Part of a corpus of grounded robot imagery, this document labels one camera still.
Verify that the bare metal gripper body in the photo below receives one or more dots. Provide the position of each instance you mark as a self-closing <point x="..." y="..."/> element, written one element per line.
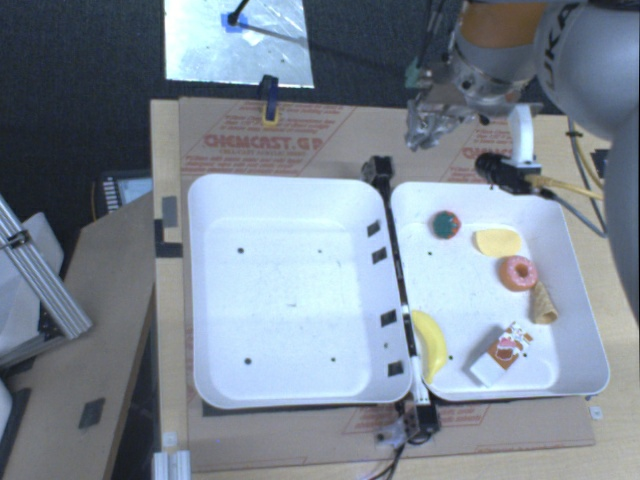
<point x="470" y="90"/>

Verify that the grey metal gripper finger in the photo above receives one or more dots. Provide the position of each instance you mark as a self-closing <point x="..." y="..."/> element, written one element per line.
<point x="442" y="125"/>
<point x="415" y="130"/>

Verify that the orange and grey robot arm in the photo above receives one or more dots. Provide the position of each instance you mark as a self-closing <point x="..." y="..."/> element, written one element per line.
<point x="570" y="43"/>

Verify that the brown cardboard board red print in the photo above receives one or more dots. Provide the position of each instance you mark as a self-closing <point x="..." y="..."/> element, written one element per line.
<point x="320" y="133"/>

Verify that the red and green strawberry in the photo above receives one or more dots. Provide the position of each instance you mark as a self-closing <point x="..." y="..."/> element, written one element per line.
<point x="446" y="224"/>

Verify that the yellow potato chip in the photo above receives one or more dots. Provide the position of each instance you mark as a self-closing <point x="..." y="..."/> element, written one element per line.
<point x="497" y="242"/>

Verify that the thin black and white rod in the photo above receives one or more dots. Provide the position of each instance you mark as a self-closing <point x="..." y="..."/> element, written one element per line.
<point x="398" y="273"/>

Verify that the pink frosted doughnut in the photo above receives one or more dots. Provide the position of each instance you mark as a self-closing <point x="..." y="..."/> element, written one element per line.
<point x="519" y="273"/>

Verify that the white plastic tray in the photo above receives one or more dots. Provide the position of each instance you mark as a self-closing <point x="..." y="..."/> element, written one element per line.
<point x="480" y="298"/>
<point x="290" y="293"/>

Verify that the tan ice cream cone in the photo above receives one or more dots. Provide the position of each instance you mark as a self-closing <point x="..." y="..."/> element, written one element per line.
<point x="541" y="305"/>

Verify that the yellow banana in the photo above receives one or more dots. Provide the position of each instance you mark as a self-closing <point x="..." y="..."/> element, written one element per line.
<point x="431" y="345"/>

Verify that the white and brown carton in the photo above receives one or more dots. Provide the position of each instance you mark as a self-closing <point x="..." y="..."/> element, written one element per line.
<point x="501" y="355"/>

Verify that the black cylinder on white bracket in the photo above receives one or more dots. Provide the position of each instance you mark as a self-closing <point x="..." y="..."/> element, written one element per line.
<point x="515" y="160"/>

